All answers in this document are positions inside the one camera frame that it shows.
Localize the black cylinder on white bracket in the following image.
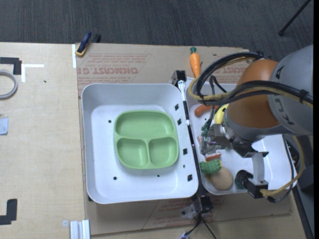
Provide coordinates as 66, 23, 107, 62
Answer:
235, 151, 270, 199

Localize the black block with thin wires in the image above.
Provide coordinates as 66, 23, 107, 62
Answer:
191, 195, 214, 214
171, 70, 188, 85

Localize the grey tape roll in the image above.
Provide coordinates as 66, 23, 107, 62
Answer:
0, 69, 19, 100

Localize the orange and white pizza slice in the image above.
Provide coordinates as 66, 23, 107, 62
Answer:
203, 152, 222, 162

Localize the black stand leg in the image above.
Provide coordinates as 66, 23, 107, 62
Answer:
278, 0, 314, 37

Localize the white plastic tray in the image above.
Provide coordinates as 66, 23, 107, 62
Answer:
184, 77, 299, 196
81, 83, 199, 205

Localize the green divided plate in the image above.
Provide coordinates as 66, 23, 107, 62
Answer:
113, 110, 180, 170

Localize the green broccoli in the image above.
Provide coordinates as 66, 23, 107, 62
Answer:
199, 158, 223, 175

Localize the orange sausage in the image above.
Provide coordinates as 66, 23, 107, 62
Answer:
194, 104, 219, 118

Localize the yellow banana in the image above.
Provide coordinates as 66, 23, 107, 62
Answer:
214, 104, 230, 125

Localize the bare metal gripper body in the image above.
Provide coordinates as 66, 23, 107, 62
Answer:
208, 123, 234, 151

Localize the orange carrot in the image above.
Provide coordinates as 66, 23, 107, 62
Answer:
189, 46, 202, 78

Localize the brown cardboard board red print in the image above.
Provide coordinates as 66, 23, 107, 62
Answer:
75, 43, 292, 236

